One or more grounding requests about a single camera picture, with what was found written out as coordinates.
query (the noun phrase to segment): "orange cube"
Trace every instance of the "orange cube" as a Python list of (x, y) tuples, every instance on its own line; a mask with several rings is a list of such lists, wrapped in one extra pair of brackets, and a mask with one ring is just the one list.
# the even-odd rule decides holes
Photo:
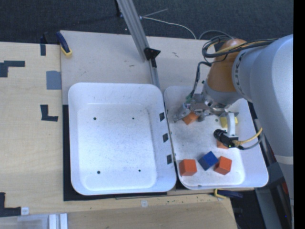
[(195, 114), (195, 112), (190, 112), (186, 117), (183, 118), (183, 121), (188, 125), (190, 123), (193, 123), (199, 118), (198, 115)]
[(192, 176), (197, 172), (196, 161), (194, 159), (184, 159), (179, 163), (181, 176)]
[(216, 145), (219, 148), (224, 148), (224, 149), (229, 149), (228, 147), (226, 147), (222, 142), (216, 140)]
[(214, 171), (226, 175), (231, 171), (232, 160), (223, 156), (220, 156), (219, 162), (215, 165)]

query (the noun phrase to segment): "empty white tray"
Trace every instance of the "empty white tray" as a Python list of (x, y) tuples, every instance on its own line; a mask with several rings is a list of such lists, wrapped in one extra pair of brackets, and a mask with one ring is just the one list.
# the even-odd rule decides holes
[(163, 96), (151, 84), (77, 83), (68, 93), (71, 183), (83, 195), (165, 192), (173, 164)]
[[(191, 90), (191, 86), (171, 86), (164, 92), (177, 168), (179, 169), (178, 164), (183, 159), (196, 160), (197, 173), (193, 176), (181, 176), (178, 172), (181, 183), (192, 190), (263, 187), (268, 182), (268, 171), (260, 146), (249, 150), (218, 148), (213, 133), (216, 129), (224, 128), (221, 126), (219, 117), (215, 115), (206, 117), (202, 122), (196, 121), (189, 125), (186, 125), (183, 120), (176, 123), (173, 121), (173, 115), (185, 102)], [(239, 140), (246, 140), (255, 135), (254, 124), (245, 99), (238, 100), (228, 110), (239, 112), (236, 125)], [(251, 146), (256, 142), (257, 138), (244, 146)], [(224, 156), (232, 160), (231, 171), (228, 174), (222, 175), (215, 172), (214, 166), (206, 171), (201, 167), (198, 160), (209, 151), (212, 151), (217, 158)]]

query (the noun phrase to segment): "yellow cable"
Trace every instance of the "yellow cable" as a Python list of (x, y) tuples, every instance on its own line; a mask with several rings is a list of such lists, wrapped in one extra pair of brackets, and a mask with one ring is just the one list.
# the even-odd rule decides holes
[(262, 133), (262, 131), (263, 131), (263, 129), (260, 128), (258, 133), (256, 133), (253, 137), (251, 137), (247, 140), (244, 140), (244, 141), (234, 140), (233, 143), (235, 144), (235, 146), (240, 146), (242, 144), (248, 143), (248, 142), (252, 141), (253, 139), (257, 138)]

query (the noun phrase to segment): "black connector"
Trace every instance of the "black connector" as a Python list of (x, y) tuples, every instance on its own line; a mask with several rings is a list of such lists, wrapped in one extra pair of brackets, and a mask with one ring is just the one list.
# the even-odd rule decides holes
[(226, 131), (217, 129), (214, 131), (214, 137), (226, 147), (235, 147), (234, 140), (238, 140), (237, 136), (228, 137)]

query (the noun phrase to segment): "blue block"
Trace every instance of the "blue block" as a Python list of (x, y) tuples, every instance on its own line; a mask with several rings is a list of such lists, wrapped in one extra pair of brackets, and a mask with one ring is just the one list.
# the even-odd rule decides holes
[(204, 170), (207, 170), (218, 162), (218, 158), (213, 154), (212, 151), (210, 151), (199, 159), (198, 162)]

